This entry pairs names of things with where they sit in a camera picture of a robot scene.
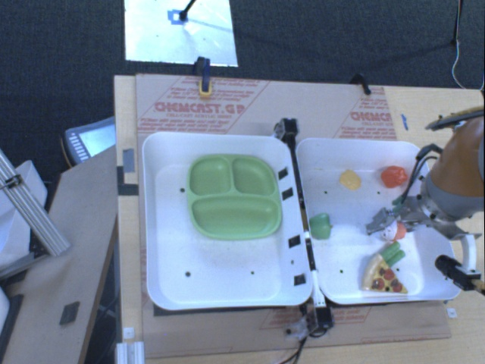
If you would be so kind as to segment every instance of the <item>white tray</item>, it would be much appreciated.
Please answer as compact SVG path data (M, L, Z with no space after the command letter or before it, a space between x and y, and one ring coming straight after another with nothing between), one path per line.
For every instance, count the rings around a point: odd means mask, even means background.
M306 139L299 144L297 157L308 219L325 212L333 225L328 240L312 240L319 285L330 300L349 305L450 300L459 294L460 290L434 266L439 255L454 257L452 245L426 227L399 241L406 257L393 269L408 288L407 295L360 290L365 266L386 246L379 234L367 235L365 225L381 208L390 208L407 184L388 189L380 173L398 165L410 174L418 151L410 143L373 140ZM361 178L358 190L349 190L339 182L347 169ZM424 166L421 173L427 172ZM420 183L415 182L410 196L419 193Z
M187 172L210 154L253 155L275 173L282 221L272 235L255 240L215 240L200 234L189 217ZM302 216L288 148L268 136L228 136L160 132L142 148L145 187L147 288L165 309L295 306L311 294L312 282ZM289 239L300 236L300 244ZM304 276L305 283L298 277Z

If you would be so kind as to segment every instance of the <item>black carpet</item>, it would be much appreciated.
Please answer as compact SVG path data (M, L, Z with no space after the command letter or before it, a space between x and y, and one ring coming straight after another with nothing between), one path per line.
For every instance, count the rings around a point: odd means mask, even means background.
M222 77L457 87L457 0L230 0L239 67ZM0 148L44 180L65 170L59 136L113 114L113 76L189 74L124 59L124 0L0 0ZM485 0L464 0L456 73L483 77Z

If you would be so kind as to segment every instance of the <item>toy pizza slice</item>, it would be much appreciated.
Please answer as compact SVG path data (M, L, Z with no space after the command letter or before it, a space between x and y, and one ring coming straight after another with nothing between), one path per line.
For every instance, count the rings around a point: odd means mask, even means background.
M408 293L404 284L391 269L392 265L405 256L404 251L399 248L399 243L395 242L372 258L364 272L362 290L382 293Z

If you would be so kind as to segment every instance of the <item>green divided plate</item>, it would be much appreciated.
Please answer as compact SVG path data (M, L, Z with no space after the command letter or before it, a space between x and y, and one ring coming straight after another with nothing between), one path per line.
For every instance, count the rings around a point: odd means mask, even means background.
M221 240L266 237L281 223L276 178L261 159L206 155L187 178L190 219L202 234Z

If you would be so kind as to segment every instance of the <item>blue mark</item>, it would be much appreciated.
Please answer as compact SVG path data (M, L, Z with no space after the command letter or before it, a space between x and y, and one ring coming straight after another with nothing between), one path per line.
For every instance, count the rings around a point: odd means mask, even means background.
M173 9L171 11L167 11L168 20L173 25L181 26L181 25L183 25L185 23L184 21L182 21L181 19L179 19L180 12L182 12L180 9Z
M406 118L406 116L404 116L403 113L401 113L401 119L402 119L402 123L404 124L404 128L408 130L408 119Z

